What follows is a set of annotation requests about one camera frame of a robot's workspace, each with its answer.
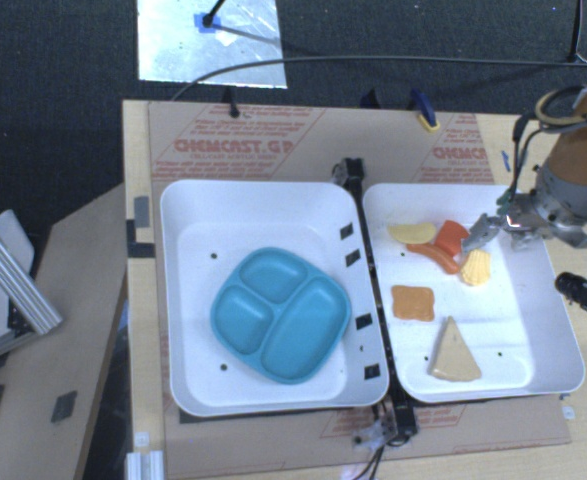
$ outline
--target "toy food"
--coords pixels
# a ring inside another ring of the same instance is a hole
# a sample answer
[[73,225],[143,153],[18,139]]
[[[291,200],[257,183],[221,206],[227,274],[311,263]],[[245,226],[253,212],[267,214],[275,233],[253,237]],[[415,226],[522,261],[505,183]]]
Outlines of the toy food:
[[402,320],[432,322],[435,318],[435,296],[430,288],[419,286],[393,286],[393,314]]
[[491,277],[491,255],[482,249],[473,249],[460,271],[462,279],[471,286],[486,283]]
[[434,244],[453,257],[462,251],[462,240],[469,236],[464,226],[453,220],[446,220],[435,237]]
[[407,244],[406,248],[418,254],[422,254],[427,258],[436,261],[447,274],[457,274],[460,271],[460,266],[455,260],[445,253],[439,247],[432,244]]
[[425,244],[433,240],[437,229],[430,222],[398,224],[387,227],[389,234],[403,244]]
[[451,382],[469,382],[482,377],[479,366],[451,316],[446,319],[428,373]]

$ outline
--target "toy pizza slice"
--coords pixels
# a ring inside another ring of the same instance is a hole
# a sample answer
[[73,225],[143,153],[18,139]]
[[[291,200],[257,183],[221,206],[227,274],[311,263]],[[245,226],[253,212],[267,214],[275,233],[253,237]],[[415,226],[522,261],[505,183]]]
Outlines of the toy pizza slice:
[[482,376],[453,317],[446,319],[428,373],[451,382],[469,382]]

